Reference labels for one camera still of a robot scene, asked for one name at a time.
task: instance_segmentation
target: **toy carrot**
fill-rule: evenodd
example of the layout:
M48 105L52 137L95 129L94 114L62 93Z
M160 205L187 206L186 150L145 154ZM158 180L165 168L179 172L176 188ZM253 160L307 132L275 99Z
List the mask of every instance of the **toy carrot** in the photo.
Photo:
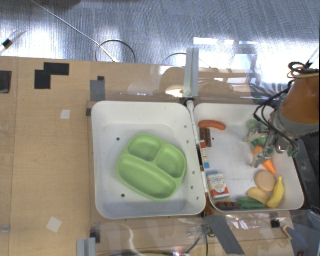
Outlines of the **toy carrot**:
M263 150L263 147L262 147L262 146L256 146L256 147L254 148L254 154L256 154L256 153L258 153L258 152L260 152L260 151L262 151L262 150ZM277 174L276 169L275 169L274 165L273 165L272 162L271 162L271 159L265 161L265 162L263 163L263 166L264 166L270 173L272 173L272 174L274 174L274 175Z

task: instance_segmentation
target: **black tape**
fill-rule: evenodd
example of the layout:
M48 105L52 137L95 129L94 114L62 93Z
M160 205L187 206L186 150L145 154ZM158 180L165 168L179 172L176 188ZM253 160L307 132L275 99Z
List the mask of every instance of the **black tape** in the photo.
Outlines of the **black tape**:
M90 238L95 238L95 243L100 244L100 241L101 241L100 230L90 230Z
M51 76L44 70L36 70L34 73L34 89L51 89Z
M273 229L278 229L280 228L280 221L278 219L272 219L271 220L271 227Z
M91 112L92 112L92 109L91 109L91 108L87 108L85 115L86 115L87 117L91 117Z
M69 76L69 64L65 63L44 63L44 74L47 76L50 75L59 75L59 76Z
M11 71L0 71L0 94L8 94L11 85Z
M5 40L2 45L4 46L4 48L8 49L10 46L13 45L13 42L10 39Z

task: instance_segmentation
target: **green divided plate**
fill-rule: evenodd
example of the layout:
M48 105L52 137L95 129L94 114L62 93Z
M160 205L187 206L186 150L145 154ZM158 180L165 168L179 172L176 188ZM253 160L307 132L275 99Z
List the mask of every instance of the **green divided plate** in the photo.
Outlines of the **green divided plate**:
M165 201L179 188L187 169L185 155L165 140L141 133L126 145L116 166L119 179L155 201Z

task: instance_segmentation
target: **sausage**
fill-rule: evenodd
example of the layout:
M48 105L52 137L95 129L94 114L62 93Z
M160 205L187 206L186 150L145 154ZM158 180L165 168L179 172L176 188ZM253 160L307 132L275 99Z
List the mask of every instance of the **sausage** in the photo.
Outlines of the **sausage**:
M203 120L203 121L200 121L198 126L200 128L208 128L208 127L216 128L216 129L219 129L221 131L224 131L226 129L226 125L225 124L223 124L222 122L219 122L219 121L214 121L214 120Z

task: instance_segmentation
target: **wooden table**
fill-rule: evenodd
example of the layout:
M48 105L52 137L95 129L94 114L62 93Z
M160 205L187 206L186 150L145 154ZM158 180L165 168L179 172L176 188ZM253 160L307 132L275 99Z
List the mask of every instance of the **wooden table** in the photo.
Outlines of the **wooden table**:
M70 64L69 75L52 75L51 89L35 89L35 70L43 70L45 62ZM153 228L174 246L172 230L185 229L175 218L129 221L135 232L130 240L129 229L98 214L90 182L93 163L86 112L90 81L98 76L105 78L108 100L177 102L166 91L181 88L183 68L0 57L0 71L12 72L10 93L0 94L0 225L10 225L9 233L0 233L0 255L76 255L77 239L87 239L96 223L106 227L101 232L118 240L119 250L130 249L133 241L137 249L165 250L165 242L146 240ZM199 78L203 102L253 103L241 99L251 95L241 70L204 68ZM238 79L238 84L226 87L219 81L230 78ZM61 118L63 110L70 111L69 119ZM289 212L278 215L290 224ZM46 228L51 217L62 222L57 232ZM250 219L245 214L240 217L244 222ZM269 224L236 228L232 221L228 223L246 255L293 253L280 229L271 229ZM98 255L109 255L110 246L116 246L111 240L103 243L104 237L97 244ZM176 246L191 243L183 236L176 240L180 243ZM205 250L200 242L192 255L205 255ZM209 251L209 255L225 255L217 238L209 239Z

